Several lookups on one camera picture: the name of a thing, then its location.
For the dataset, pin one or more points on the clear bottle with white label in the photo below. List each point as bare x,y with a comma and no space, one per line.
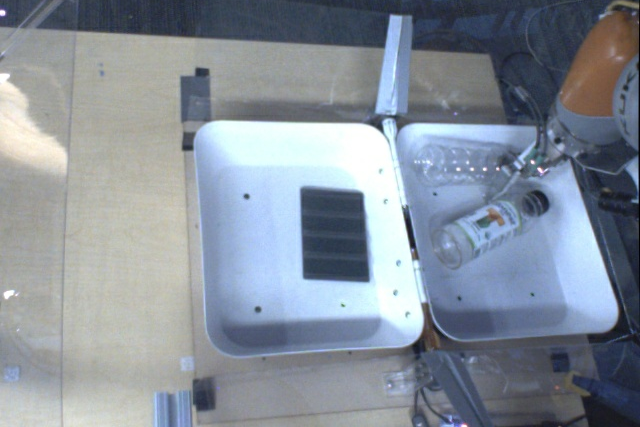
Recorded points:
487,225

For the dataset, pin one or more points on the white plastic tray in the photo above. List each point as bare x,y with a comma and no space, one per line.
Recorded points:
260,235
505,295

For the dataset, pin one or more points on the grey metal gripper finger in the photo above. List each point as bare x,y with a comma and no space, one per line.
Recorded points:
508,165

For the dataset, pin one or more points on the clear plastic bottle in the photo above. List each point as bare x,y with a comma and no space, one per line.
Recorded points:
450,162

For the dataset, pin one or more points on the pale wood board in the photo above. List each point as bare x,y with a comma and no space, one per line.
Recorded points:
300,85

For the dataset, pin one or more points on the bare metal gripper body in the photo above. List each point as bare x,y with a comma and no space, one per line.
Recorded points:
555,150

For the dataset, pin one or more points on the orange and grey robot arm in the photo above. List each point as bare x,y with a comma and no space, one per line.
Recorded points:
595,65

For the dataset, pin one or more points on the black ribbed rectangular block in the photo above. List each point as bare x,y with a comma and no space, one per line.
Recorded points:
334,235

